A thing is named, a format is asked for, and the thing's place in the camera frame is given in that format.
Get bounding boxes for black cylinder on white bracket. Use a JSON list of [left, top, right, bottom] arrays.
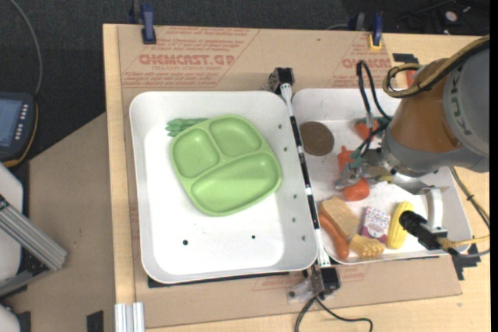
[[398, 186, 449, 251]]

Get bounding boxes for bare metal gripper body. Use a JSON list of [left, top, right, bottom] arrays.
[[354, 149, 423, 188]]

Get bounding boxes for orange sausage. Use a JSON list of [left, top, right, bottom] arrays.
[[317, 212, 350, 260]]

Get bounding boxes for brown round biscuit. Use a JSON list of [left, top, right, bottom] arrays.
[[299, 121, 335, 157]]

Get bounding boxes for white plastic tray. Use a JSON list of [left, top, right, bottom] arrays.
[[128, 90, 320, 285], [290, 88, 473, 266]]

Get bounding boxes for thin black and white rod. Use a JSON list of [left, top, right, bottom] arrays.
[[280, 83, 331, 267]]

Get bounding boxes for pink carton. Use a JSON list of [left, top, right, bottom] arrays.
[[359, 205, 391, 245]]

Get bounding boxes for green toy asparagus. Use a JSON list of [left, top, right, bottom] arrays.
[[166, 117, 209, 138]]

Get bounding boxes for orange toy bottle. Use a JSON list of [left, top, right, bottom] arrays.
[[336, 145, 371, 203]]

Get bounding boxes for tan bread slice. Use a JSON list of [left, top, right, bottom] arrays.
[[319, 196, 361, 240]]

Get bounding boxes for black block with thin wires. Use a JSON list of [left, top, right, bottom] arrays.
[[267, 67, 295, 95], [310, 266, 342, 299]]

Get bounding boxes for yellow corn cob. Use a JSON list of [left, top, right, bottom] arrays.
[[385, 201, 415, 250]]

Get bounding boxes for green divided plate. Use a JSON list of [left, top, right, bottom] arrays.
[[169, 114, 283, 218]]

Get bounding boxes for orange carrot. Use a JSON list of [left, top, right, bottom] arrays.
[[353, 117, 381, 142]]

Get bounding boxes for yellow toy fries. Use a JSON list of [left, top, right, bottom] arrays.
[[348, 232, 387, 260]]

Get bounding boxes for brown cardboard board red print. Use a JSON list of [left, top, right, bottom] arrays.
[[116, 25, 464, 330]]

